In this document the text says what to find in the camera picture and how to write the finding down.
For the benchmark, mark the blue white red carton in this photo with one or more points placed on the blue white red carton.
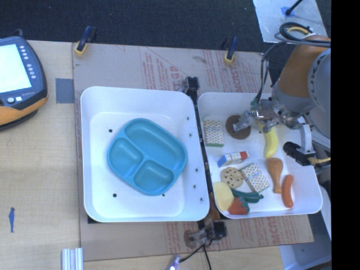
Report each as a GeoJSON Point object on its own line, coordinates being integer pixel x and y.
{"type": "Point", "coordinates": [232, 158]}

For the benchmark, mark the white plastic tray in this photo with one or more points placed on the white plastic tray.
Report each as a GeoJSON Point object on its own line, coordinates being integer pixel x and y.
{"type": "Point", "coordinates": [303, 184]}
{"type": "Point", "coordinates": [101, 150]}

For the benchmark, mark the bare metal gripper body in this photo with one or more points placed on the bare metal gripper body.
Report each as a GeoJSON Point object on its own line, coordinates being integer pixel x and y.
{"type": "Point", "coordinates": [274, 112]}

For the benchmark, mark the brown chicken drumstick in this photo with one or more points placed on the brown chicken drumstick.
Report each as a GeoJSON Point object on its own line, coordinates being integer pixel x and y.
{"type": "Point", "coordinates": [275, 169]}

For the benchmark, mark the tan chocolate chip cookie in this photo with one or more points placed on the tan chocolate chip cookie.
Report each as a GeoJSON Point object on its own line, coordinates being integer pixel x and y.
{"type": "Point", "coordinates": [231, 177]}

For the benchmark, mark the yellow banana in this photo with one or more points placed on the yellow banana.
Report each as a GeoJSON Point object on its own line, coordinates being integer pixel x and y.
{"type": "Point", "coordinates": [271, 143]}

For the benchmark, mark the orange sausage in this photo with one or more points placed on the orange sausage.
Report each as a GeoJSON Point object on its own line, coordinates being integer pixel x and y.
{"type": "Point", "coordinates": [288, 191]}

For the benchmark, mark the dark brown round biscuit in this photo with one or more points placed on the dark brown round biscuit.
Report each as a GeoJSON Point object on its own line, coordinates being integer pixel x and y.
{"type": "Point", "coordinates": [239, 134]}

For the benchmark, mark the yellow potato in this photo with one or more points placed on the yellow potato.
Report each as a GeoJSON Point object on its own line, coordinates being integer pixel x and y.
{"type": "Point", "coordinates": [222, 195]}

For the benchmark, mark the black cylinder on white bracket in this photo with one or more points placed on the black cylinder on white bracket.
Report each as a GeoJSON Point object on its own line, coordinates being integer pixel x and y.
{"type": "Point", "coordinates": [305, 139]}

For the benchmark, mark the white orange patterned carton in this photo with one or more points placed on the white orange patterned carton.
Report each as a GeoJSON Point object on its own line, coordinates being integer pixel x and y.
{"type": "Point", "coordinates": [255, 178]}

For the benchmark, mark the red strawberry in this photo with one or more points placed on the red strawberry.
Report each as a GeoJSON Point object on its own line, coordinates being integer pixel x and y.
{"type": "Point", "coordinates": [239, 207]}

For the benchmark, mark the green cucumber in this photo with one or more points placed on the green cucumber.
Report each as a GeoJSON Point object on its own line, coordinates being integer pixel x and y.
{"type": "Point", "coordinates": [247, 196]}

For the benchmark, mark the blue divided plate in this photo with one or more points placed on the blue divided plate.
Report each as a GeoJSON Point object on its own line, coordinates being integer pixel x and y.
{"type": "Point", "coordinates": [152, 139]}

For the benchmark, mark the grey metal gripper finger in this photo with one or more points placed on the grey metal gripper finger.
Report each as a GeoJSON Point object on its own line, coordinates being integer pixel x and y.
{"type": "Point", "coordinates": [270, 125]}
{"type": "Point", "coordinates": [243, 121]}

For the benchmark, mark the patterned carton with green edge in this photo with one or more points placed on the patterned carton with green edge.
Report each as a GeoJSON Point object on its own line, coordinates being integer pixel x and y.
{"type": "Point", "coordinates": [213, 132]}

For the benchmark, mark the thin black and white rod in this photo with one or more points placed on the thin black and white rod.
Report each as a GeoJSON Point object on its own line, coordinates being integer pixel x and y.
{"type": "Point", "coordinates": [203, 148]}

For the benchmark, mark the brown cardboard board red print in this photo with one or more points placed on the brown cardboard board red print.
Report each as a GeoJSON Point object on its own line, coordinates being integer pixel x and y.
{"type": "Point", "coordinates": [126, 66]}

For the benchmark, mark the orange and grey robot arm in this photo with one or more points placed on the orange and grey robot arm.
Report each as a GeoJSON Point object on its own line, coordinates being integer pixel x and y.
{"type": "Point", "coordinates": [295, 66]}

